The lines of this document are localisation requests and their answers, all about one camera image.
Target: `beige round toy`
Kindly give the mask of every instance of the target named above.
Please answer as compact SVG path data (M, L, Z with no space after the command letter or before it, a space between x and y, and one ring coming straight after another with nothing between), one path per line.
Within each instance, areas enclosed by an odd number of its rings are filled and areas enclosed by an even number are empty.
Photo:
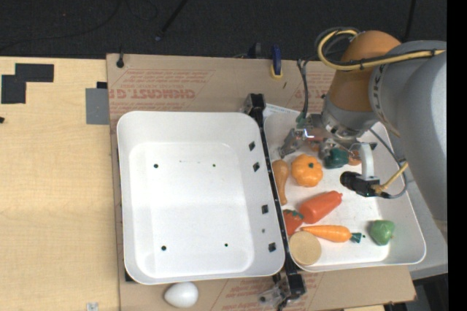
M289 238L290 254L302 266L311 266L321 256L321 244L318 238L307 231L299 231Z

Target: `white egg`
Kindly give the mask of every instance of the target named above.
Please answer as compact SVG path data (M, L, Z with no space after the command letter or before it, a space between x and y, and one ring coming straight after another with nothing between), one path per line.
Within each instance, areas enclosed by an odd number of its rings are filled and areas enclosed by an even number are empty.
M188 308L198 301L198 288L191 282L175 283L163 295L166 302L174 307Z

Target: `light wood surface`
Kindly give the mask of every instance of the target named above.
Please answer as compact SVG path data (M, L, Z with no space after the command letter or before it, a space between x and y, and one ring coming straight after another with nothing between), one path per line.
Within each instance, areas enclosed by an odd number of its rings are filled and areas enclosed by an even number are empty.
M15 63L53 63L55 79L0 104L0 310L119 310L109 126L85 116L106 62L0 58L0 74Z

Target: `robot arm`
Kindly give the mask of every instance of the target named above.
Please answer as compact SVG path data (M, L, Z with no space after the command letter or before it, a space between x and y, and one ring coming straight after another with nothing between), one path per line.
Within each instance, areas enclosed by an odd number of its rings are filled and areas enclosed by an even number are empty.
M328 59L329 44L343 37L352 39L340 61ZM335 28L318 37L316 46L319 59L336 69L334 79L321 114L298 120L280 153L296 150L298 139L319 142L322 157L335 146L349 151L380 121L400 139L447 241L447 43L401 44L381 31Z

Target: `plastic tray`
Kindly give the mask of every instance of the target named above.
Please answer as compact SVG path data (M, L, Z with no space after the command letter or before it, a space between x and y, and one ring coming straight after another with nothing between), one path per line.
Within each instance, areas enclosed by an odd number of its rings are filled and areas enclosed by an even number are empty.
M265 132L269 146L271 161L279 158L278 149L282 146L288 132L294 128L298 113L275 113L267 117ZM373 130L388 143L389 139L384 126L376 124ZM360 139L362 142L376 142L374 149L374 171L382 183L388 180L398 170L387 149L378 139L367 132ZM284 160L290 163L301 153L317 157L308 144L304 144L298 151L287 155ZM399 264L415 264L425 257L425 240L423 239L417 217L415 216L409 195L404 193L396 199L379 197L363 197L345 188L339 181L344 171L361 173L361 166L346 165L339 169L326 169L320 183L313 188L299 186L290 175L285 185L287 204L282 209L298 210L300 204L317 194L335 190L342 193L342 203L317 224L339 224L346 226L351 232L360 232L365 237L360 243L335 243L319 238L322 245L320 259L311 266L300 266L308 272L331 271L336 269L352 269L369 266L387 266ZM404 188L402 177L390 185L386 190L390 194L397 194ZM373 220L387 219L395 223L393 238L388 245L378 246L369 235L369 227Z
M258 124L129 112L117 125L128 274L147 285L266 276L285 260Z

